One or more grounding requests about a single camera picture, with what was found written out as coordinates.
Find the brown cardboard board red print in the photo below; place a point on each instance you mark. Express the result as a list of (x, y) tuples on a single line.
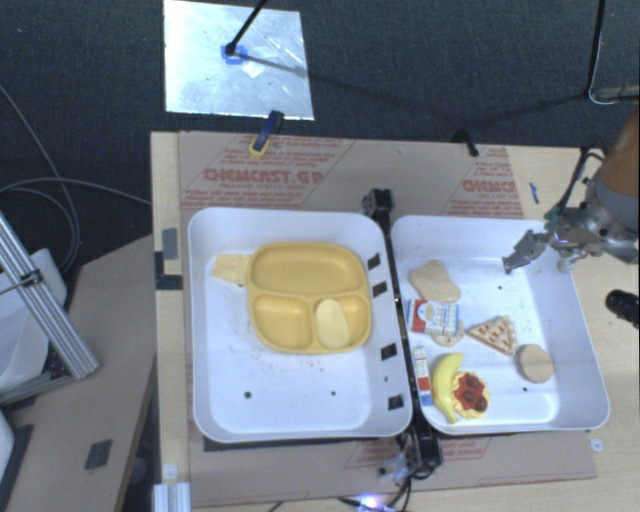
[(300, 170)]

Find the pale yellow oval potato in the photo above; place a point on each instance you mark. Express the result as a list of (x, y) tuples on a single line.
[(332, 324)]

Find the yellow banana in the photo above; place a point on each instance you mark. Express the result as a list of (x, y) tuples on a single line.
[(442, 385)]

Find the white plastic tray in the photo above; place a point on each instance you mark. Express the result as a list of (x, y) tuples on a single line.
[(280, 390), (550, 300)]

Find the yellow pasta with red sauce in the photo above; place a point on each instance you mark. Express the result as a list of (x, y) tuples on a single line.
[(472, 395)]

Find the yellow square cracker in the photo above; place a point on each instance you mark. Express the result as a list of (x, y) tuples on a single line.
[(229, 267)]

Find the beige round biscuit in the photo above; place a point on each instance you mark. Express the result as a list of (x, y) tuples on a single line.
[(449, 340)]

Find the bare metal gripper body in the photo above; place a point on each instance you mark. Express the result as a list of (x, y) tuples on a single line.
[(595, 230)]

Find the thin black rod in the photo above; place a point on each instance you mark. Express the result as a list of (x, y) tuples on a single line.
[(400, 320)]

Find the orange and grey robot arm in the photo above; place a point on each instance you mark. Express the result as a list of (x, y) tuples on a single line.
[(620, 165)]

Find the yellow divided plate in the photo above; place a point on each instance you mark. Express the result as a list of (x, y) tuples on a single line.
[(300, 272)]

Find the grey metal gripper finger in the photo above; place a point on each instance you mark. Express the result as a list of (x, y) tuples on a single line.
[(570, 259), (522, 250)]

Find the tan round bun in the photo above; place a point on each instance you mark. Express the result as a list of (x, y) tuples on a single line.
[(535, 364)]

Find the tan toy bread slice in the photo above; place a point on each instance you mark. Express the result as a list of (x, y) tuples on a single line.
[(434, 281)]

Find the small white red blue carton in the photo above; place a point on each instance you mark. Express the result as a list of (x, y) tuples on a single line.
[(421, 375)]

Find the toy pizza slice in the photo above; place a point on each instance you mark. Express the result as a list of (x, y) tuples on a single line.
[(495, 335)]

